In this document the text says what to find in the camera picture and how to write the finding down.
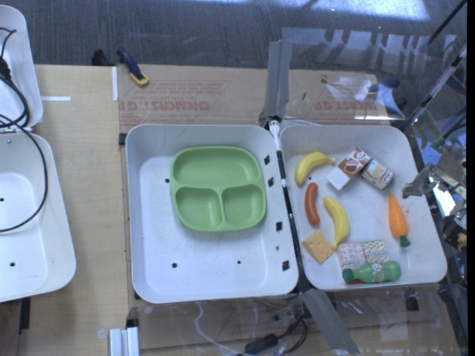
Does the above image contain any yellow cheese wedge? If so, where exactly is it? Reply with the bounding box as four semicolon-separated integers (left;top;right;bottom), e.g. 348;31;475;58
301;229;334;265

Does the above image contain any brown and white carton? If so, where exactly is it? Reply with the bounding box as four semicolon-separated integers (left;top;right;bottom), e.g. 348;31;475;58
326;147;372;191

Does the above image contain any small white printed can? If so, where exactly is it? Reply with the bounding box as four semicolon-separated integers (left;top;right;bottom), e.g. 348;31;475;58
361;158;394;191

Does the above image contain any yellow banana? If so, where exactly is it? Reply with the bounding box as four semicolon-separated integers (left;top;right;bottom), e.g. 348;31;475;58
322;196;350;251
294;151;336;187

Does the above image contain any orange carrot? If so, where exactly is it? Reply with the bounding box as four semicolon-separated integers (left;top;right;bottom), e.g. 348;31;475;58
387;193;411;248

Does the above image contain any black block with thin wires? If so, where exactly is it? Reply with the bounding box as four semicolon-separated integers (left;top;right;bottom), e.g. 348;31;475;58
244;333;280;354

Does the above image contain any green bottle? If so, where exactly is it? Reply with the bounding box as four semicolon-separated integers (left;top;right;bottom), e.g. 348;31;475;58
341;260;402;284

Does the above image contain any pink patterned packet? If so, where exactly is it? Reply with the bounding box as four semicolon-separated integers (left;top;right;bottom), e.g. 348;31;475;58
336;242;368;274

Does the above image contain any brown cardboard board red print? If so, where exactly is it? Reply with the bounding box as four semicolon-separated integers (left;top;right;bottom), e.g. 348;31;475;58
117;63;446;351

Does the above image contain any yellow and green patterned packet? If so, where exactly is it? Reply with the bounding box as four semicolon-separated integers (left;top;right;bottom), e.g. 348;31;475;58
361;239;390;265

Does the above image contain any green divided plate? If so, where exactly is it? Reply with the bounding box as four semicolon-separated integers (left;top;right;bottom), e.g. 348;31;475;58
169;145;268;232

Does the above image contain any orange sausage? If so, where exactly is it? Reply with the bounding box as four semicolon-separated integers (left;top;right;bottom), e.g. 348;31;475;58
304;182;321;227

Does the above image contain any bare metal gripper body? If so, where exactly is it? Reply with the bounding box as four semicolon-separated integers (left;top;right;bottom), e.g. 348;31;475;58
430;164;468;217

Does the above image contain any white plastic tray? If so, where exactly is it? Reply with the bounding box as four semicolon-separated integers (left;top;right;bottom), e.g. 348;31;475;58
125;123;300;304
0;4;44;134
278;124;448;292
0;131;77;303

